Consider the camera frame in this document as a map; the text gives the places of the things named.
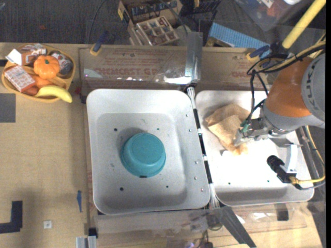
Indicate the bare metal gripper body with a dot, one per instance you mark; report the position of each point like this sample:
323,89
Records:
259,129

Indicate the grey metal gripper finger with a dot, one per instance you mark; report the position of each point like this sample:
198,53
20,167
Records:
247,138
238,141

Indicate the tan cloth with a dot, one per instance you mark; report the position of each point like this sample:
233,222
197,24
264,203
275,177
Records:
225,123

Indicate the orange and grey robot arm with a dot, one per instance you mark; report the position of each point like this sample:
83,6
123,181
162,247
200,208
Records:
287,94

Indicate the white plastic tray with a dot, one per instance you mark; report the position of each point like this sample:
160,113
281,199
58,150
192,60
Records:
160,105
248,174

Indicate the teal bowl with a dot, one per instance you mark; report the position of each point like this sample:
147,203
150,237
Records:
143,155

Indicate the yellow foam tube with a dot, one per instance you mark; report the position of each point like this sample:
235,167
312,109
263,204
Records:
305,18

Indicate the brown cardboard board red print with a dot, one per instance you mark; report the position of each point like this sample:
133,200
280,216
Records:
134,68

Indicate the open cardboard box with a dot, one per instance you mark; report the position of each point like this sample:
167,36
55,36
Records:
152,22

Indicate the yellow divided plate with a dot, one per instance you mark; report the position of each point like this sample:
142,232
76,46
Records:
64,80

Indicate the yellow banana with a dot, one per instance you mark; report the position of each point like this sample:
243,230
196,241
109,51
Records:
55,91

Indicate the small red and white can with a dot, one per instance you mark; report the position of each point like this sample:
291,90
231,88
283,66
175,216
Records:
63,62

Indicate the orange carrot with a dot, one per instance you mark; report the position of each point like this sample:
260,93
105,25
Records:
41,82

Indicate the orange pumpkin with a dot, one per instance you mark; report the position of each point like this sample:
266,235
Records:
46,66

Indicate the red and white flat carton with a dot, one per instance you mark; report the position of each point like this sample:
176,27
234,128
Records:
19,78

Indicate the white and brown carton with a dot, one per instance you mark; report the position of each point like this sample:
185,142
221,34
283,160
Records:
24,54

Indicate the black cylinder on white bracket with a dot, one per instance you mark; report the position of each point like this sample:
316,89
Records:
280,168

